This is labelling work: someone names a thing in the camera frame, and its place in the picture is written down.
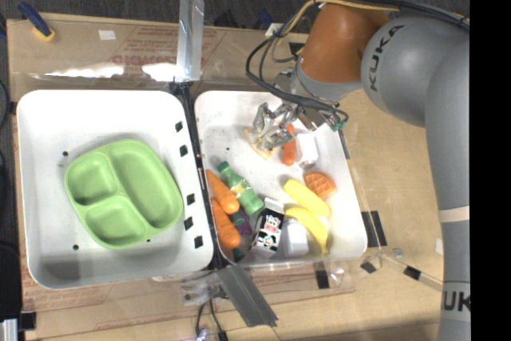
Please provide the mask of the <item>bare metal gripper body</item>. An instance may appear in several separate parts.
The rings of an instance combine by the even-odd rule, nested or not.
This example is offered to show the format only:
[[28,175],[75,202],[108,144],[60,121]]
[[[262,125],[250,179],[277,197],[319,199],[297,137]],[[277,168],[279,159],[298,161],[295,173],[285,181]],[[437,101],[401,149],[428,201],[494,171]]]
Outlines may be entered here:
[[[288,68],[281,71],[274,79],[273,85],[285,93],[310,98],[314,102],[319,102],[317,98],[314,98],[302,86],[295,69]],[[317,109],[313,108],[298,106],[295,109],[294,116],[296,117],[295,122],[301,123],[307,130],[316,130],[327,123],[325,117]]]

